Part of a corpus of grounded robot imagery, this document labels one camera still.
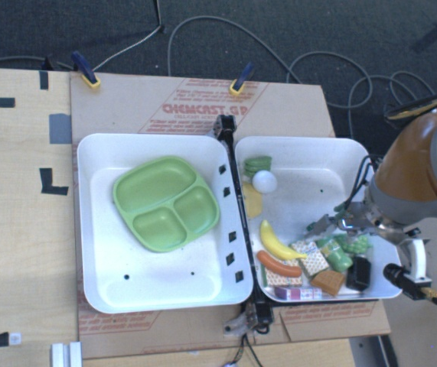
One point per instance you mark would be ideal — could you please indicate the purple and white carton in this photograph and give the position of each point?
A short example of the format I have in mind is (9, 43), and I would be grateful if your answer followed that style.
(298, 293)

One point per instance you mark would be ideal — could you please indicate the white ball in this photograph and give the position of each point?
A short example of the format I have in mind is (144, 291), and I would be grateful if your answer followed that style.
(265, 182)

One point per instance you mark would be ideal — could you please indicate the green bottle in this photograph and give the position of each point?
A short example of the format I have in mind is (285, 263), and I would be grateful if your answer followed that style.
(336, 256)

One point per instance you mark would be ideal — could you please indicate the green cucumber slices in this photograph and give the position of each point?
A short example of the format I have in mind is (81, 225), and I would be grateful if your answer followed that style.
(257, 163)

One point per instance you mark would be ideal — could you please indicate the green grapes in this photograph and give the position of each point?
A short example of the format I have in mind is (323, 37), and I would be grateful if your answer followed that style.
(356, 244)

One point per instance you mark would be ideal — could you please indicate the orange sausage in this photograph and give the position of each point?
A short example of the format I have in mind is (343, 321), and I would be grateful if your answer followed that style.
(279, 266)

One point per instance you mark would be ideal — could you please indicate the yellow banana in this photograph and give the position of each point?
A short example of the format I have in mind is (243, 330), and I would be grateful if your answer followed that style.
(275, 245)

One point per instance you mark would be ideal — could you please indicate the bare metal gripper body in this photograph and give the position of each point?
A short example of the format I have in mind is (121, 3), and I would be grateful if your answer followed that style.
(379, 225)

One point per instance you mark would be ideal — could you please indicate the brown cardboard board red print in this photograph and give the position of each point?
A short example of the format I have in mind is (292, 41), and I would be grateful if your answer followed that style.
(134, 101)

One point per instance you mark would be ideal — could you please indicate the yellow cheese slice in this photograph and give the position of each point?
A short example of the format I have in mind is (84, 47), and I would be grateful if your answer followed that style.
(252, 203)

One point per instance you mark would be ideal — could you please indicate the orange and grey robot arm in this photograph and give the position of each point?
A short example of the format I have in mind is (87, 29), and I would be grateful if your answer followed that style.
(409, 166)

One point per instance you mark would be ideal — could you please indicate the brown biscuit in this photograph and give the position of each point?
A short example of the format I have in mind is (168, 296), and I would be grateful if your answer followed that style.
(328, 282)

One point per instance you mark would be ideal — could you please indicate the green divided plate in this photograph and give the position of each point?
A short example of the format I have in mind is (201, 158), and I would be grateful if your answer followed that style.
(164, 203)

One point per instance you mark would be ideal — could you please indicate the black carton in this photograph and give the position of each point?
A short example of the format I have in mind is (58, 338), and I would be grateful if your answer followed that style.
(359, 274)

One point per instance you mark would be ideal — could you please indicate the white plastic tray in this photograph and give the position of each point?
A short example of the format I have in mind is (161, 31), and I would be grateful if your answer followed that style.
(310, 189)
(157, 281)

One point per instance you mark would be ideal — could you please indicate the black cylinder on white bracket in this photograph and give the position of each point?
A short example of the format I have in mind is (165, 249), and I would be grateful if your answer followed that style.
(417, 258)

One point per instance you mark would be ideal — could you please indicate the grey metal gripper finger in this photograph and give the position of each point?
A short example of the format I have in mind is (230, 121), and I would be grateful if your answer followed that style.
(346, 225)
(324, 225)

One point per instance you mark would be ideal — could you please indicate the checked cracker packet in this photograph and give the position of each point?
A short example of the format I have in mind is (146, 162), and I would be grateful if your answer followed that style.
(283, 280)
(314, 260)

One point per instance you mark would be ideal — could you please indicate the thin black rod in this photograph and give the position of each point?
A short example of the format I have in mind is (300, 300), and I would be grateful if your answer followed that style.
(238, 189)

